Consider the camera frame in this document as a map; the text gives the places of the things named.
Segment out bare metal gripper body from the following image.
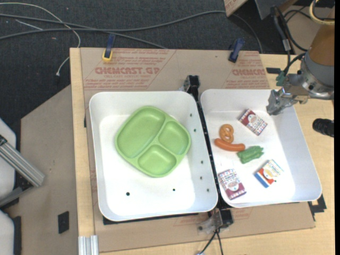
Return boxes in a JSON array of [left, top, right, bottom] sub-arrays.
[[279, 73, 335, 105]]

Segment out red and white carton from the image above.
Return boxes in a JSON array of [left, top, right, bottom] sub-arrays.
[[237, 108, 268, 137]]

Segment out white plastic tray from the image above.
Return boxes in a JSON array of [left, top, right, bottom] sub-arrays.
[[199, 88, 323, 209], [88, 90, 219, 222]]

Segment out orange pretzel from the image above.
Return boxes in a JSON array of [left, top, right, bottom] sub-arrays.
[[219, 123, 235, 144]]

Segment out green beans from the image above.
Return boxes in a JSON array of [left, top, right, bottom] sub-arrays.
[[236, 145, 265, 165]]

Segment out orange sausage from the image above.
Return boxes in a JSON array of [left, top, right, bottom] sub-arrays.
[[214, 138, 246, 152]]

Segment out blue red and orange carton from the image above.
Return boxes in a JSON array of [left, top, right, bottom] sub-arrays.
[[253, 158, 285, 189]]

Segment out thin black and white rod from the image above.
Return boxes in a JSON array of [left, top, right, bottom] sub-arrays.
[[194, 88, 222, 211]]

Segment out maroon and white carton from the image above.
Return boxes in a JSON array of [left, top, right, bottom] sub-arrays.
[[217, 168, 247, 201]]

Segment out brown cardboard board red print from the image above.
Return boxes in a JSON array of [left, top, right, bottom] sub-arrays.
[[79, 47, 317, 253]]

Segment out green divided plate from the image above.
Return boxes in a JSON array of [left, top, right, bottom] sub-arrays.
[[114, 105, 192, 179]]

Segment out black block with thin wires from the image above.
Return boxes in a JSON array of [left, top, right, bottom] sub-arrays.
[[185, 74, 201, 94], [217, 209, 235, 228]]

